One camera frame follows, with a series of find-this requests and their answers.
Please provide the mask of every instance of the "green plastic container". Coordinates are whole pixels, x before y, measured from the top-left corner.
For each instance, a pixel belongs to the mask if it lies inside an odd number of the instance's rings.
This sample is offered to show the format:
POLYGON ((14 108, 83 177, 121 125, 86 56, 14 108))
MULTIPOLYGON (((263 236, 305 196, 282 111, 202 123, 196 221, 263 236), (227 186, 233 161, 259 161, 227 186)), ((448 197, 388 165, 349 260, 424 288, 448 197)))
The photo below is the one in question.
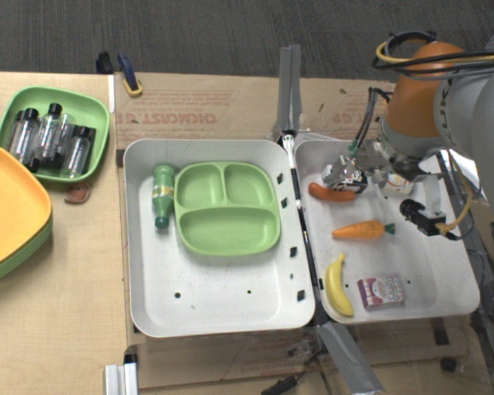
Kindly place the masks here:
POLYGON ((70 114, 75 123, 94 128, 94 141, 90 148, 90 160, 82 175, 69 178, 61 177, 60 171, 40 167, 34 173, 37 179, 49 182, 76 183, 88 179, 97 169, 108 141, 110 131, 110 113, 103 103, 88 95, 49 86, 28 86, 19 90, 9 102, 0 121, 0 147, 6 145, 7 135, 15 114, 23 109, 34 108, 43 116, 50 104, 61 104, 64 114, 70 114))
POLYGON ((175 220, 184 245, 196 254, 262 253, 280 237, 273 185, 244 162, 189 165, 175 179, 175 220))

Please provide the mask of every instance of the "wooden table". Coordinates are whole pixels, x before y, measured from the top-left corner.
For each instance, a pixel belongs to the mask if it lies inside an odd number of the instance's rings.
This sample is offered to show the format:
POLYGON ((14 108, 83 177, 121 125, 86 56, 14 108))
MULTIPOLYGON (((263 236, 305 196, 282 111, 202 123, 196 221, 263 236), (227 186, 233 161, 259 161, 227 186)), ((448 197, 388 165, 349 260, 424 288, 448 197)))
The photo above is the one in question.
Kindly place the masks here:
MULTIPOLYGON (((95 97, 107 107, 110 79, 101 75, 0 72, 0 118, 25 86, 62 87, 95 97)), ((0 279, 0 394, 102 394, 103 369, 121 364, 128 348, 124 235, 121 226, 117 129, 110 139, 91 196, 80 205, 64 201, 66 186, 45 184, 54 209, 52 236, 27 261, 0 279)), ((471 356, 482 358, 468 318, 456 318, 471 356)), ((436 358, 374 366, 387 393, 492 393, 490 388, 443 377, 436 358)), ((328 373, 335 393, 349 393, 336 370, 328 373)), ((260 393, 275 378, 143 390, 143 393, 260 393)), ((295 393, 327 393, 318 372, 295 393)))

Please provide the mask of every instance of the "blue and yellow clamp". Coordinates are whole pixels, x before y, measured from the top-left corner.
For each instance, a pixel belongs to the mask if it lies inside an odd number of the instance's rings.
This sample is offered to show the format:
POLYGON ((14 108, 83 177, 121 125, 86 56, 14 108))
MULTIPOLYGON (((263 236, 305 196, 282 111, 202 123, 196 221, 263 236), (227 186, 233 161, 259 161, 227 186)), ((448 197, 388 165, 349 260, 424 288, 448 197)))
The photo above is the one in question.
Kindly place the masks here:
POLYGON ((125 53, 118 53, 117 61, 119 62, 119 66, 124 73, 123 84, 126 88, 126 91, 131 96, 141 95, 141 82, 135 77, 135 73, 133 72, 133 67, 128 56, 125 53))

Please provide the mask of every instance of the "dark gray floor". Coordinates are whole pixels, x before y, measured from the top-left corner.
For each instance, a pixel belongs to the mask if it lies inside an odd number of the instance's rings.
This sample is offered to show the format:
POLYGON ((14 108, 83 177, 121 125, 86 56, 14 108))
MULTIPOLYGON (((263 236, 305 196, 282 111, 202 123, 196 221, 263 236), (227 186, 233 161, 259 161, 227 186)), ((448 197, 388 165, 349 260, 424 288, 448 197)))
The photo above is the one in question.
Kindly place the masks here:
POLYGON ((300 44, 303 77, 391 80, 371 60, 405 30, 481 49, 494 0, 0 0, 0 71, 95 73, 105 49, 136 72, 276 77, 300 44))

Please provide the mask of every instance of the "stacked plate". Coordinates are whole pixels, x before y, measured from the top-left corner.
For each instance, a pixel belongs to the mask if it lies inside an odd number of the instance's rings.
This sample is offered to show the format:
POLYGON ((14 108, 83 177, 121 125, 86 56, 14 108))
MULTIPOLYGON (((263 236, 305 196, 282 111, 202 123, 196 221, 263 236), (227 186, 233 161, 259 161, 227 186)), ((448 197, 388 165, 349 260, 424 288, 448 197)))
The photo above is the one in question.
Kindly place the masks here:
POLYGON ((0 147, 0 278, 51 235, 51 199, 37 178, 0 147))

